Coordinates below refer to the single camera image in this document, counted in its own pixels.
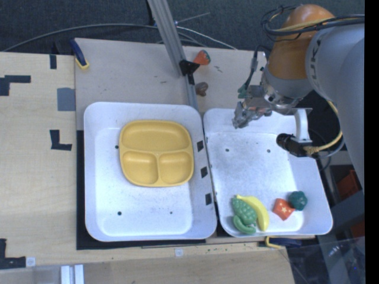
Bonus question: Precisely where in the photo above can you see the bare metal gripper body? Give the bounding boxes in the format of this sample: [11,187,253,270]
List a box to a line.
[240,84,300,115]

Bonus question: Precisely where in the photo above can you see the brown toy food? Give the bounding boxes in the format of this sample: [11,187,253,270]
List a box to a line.
[194,81,209,98]

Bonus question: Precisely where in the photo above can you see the white plastic tray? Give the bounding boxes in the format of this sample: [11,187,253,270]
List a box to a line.
[203,108,334,238]
[83,101,218,243]

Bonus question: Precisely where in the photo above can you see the yellow divided plate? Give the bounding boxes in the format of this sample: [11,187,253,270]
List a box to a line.
[118,120,195,188]

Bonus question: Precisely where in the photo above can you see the green grapes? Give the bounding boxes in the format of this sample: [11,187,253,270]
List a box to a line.
[231,197,258,235]

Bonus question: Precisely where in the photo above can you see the green broccoli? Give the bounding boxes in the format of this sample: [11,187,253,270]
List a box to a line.
[288,191,309,211]

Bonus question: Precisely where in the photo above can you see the yellow banana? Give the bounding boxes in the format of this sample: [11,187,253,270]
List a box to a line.
[236,194,271,232]

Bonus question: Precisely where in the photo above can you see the pale wood board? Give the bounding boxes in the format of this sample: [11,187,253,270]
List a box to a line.
[73,37,316,246]

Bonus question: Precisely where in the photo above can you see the black cylinder on white bracket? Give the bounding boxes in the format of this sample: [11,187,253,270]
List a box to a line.
[276,108,314,158]

